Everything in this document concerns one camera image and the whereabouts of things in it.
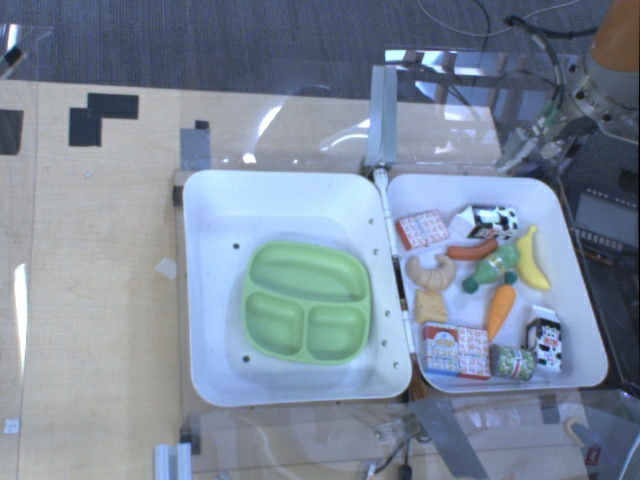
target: orange carrot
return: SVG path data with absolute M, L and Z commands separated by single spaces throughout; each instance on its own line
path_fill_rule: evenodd
M 492 341 L 495 335 L 498 334 L 515 302 L 516 291 L 513 286 L 503 284 L 496 288 L 489 305 L 489 318 L 487 321 L 487 337 L 489 341 Z

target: green divided plate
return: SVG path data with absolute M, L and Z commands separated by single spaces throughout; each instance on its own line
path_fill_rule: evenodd
M 261 352 L 304 363 L 346 363 L 364 347 L 370 322 L 369 275 L 350 254 L 279 240 L 251 256 L 242 325 Z

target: green can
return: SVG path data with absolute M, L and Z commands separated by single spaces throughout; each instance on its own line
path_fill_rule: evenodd
M 491 373 L 499 377 L 529 380 L 536 365 L 534 355 L 529 350 L 491 345 Z

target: croissant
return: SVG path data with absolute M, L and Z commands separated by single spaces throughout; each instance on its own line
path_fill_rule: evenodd
M 449 288 L 456 278 L 456 264 L 444 254 L 436 254 L 436 261 L 440 264 L 434 269 L 425 269 L 420 266 L 416 256 L 407 261 L 405 272 L 415 284 L 434 292 L 440 292 Z

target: white tray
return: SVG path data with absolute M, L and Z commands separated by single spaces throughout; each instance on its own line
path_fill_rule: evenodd
M 602 382 L 608 368 L 607 355 L 562 208 L 549 187 L 525 178 L 407 174 L 391 181 L 389 204 L 395 218 L 435 209 L 447 225 L 456 213 L 470 204 L 514 207 L 520 232 L 511 240 L 515 242 L 530 224 L 537 226 L 538 232 L 534 237 L 536 258 L 541 270 L 549 278 L 551 290 L 533 290 L 518 281 L 515 285 L 516 303 L 493 342 L 514 347 L 524 344 L 524 330 L 531 318 L 530 309 L 533 304 L 556 310 L 562 324 L 562 372 L 557 375 L 543 376 L 536 373 L 530 381 L 522 382 L 500 377 L 483 381 L 427 373 L 425 378 L 431 385 L 447 393 L 486 393 L 578 388 Z M 479 241 L 465 240 L 452 233 L 445 242 L 407 252 L 398 239 L 397 247 L 410 309 L 416 286 L 404 273 L 407 258 L 417 255 L 423 266 L 436 267 L 434 256 L 444 253 L 449 245 L 468 246 L 476 243 Z M 456 280 L 443 292 L 448 323 L 486 328 L 486 308 L 495 286 L 481 285 L 475 294 L 467 295 L 462 291 L 461 284 L 463 279 L 473 273 L 475 262 L 458 261 L 456 264 Z M 419 331 L 419 326 L 414 323 L 414 342 L 418 349 L 421 345 Z
M 404 391 L 411 363 L 372 183 L 348 174 L 202 171 L 189 178 L 183 196 L 191 377 L 204 400 L 234 407 L 387 398 Z M 352 361 L 285 361 L 259 353 L 245 338 L 245 267 L 258 246 L 277 239 L 338 248 L 364 263 L 371 327 Z

